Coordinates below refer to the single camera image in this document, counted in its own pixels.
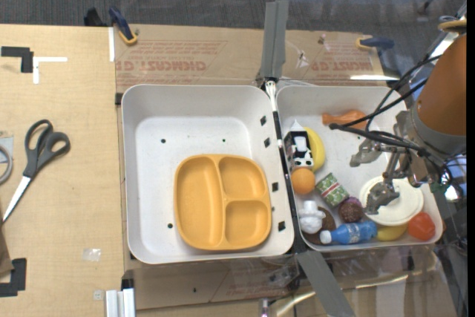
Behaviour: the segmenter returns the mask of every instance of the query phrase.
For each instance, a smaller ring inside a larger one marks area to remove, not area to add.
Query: bottle label
[[[348,228],[348,235],[350,237],[348,243],[358,243],[360,241],[360,229],[358,228],[358,225],[354,223],[349,223],[347,224]]]

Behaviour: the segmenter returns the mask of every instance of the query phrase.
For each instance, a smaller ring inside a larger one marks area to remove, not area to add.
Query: white plastic tray
[[[284,171],[271,104],[262,90],[136,85],[123,95],[122,122],[128,245],[138,260],[165,264],[249,258],[281,255],[291,248],[295,236]],[[272,227],[259,246],[211,252],[195,249],[180,237],[174,219],[174,174],[184,159],[196,154],[241,155],[263,169]]]
[[[359,145],[364,138],[349,132],[330,130],[321,121],[323,113],[343,114],[352,109],[363,111],[366,114],[372,113],[381,102],[388,88],[374,87],[340,87],[340,86],[299,86],[288,85],[279,90],[277,95],[277,107],[281,118],[281,130],[283,136],[289,131],[290,126],[297,120],[302,126],[313,129],[322,139],[326,162],[315,173],[315,181],[318,182],[328,173],[332,172],[339,183],[350,193],[358,198],[363,185],[374,177],[381,176],[386,169],[389,154],[381,156],[372,163],[361,164],[358,167],[350,167],[352,155],[358,152]],[[387,103],[398,97],[392,94]],[[378,115],[371,124],[371,129],[379,129],[393,133],[393,126],[396,123],[396,115],[405,110],[404,102],[390,108],[383,114]],[[351,245],[315,245],[310,243],[303,236],[306,243],[315,250],[322,252],[346,251],[351,249],[366,249],[383,246],[401,246],[430,244],[440,239],[442,235],[442,219],[439,214],[436,201],[428,185],[423,185],[418,191],[424,195],[424,206],[422,211],[427,212],[436,224],[436,234],[429,241],[420,241],[405,233],[397,241],[377,241],[375,238],[367,243]],[[331,209],[316,192],[308,195],[295,195],[297,210],[303,208],[305,200],[315,200],[319,206],[332,212],[337,226],[341,219],[336,209]]]

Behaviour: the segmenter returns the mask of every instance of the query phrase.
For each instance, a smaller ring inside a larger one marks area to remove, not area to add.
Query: brown ball
[[[322,220],[321,229],[319,229],[315,234],[307,234],[306,232],[302,232],[304,234],[305,239],[307,239],[313,244],[322,244],[322,242],[320,241],[321,230],[333,231],[336,229],[336,222],[335,218],[333,218],[332,216],[332,213],[320,206],[318,207],[318,210],[325,213],[325,218]]]
[[[354,202],[343,202],[338,206],[338,215],[343,223],[358,222],[363,218],[363,208]]]

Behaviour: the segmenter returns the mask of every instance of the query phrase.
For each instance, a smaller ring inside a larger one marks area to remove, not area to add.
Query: bottle cap
[[[330,234],[330,231],[323,230],[320,233],[320,242],[322,242],[323,244],[332,243],[332,235]]]

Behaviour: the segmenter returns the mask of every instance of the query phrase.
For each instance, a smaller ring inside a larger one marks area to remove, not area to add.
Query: green can
[[[333,173],[329,173],[323,180],[318,181],[315,190],[331,207],[339,205],[350,196]]]

